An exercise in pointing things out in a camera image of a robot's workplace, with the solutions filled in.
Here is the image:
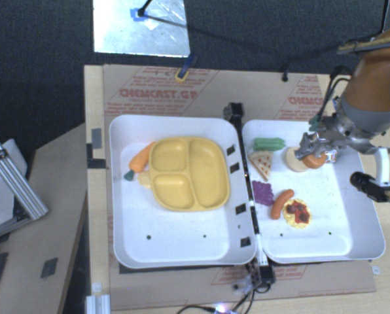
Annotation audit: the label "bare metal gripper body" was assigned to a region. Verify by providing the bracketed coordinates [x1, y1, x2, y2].
[308, 116, 379, 152]

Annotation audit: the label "orange bun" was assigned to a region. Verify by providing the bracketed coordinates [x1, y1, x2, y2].
[302, 154, 327, 170]

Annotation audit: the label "beige round bread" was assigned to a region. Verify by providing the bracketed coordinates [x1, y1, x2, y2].
[283, 147, 309, 173]

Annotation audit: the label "green beans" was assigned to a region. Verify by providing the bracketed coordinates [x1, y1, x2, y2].
[253, 137, 286, 152]

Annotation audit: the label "pizza slice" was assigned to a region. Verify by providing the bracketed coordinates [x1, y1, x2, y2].
[248, 150, 274, 182]

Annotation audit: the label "white plastic tray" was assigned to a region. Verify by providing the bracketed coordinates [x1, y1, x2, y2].
[109, 114, 258, 270]
[241, 119, 387, 264]

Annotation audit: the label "orange sausage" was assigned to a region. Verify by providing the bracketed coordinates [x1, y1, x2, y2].
[270, 188, 295, 220]

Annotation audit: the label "purple grapes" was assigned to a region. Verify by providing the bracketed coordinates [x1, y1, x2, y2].
[251, 180, 275, 207]

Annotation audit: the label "thin black and white rod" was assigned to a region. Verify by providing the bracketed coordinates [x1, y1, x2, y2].
[233, 118, 268, 266]

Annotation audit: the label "yellow spaghetti with red sauce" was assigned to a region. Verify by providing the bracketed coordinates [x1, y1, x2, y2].
[282, 198, 312, 230]

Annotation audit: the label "brown cardboard board, red print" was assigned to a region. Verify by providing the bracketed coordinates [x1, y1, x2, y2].
[83, 64, 378, 311]

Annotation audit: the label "yellow divided plate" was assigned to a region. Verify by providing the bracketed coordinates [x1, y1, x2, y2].
[148, 136, 232, 213]

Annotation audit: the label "orange carrot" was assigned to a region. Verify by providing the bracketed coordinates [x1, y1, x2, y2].
[123, 141, 157, 181]

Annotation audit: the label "pale yellow biscuit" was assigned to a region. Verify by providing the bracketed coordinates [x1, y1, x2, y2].
[137, 171, 154, 189]

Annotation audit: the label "black cylinder on white bracket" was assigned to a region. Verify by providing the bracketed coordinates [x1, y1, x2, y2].
[349, 145, 390, 204]

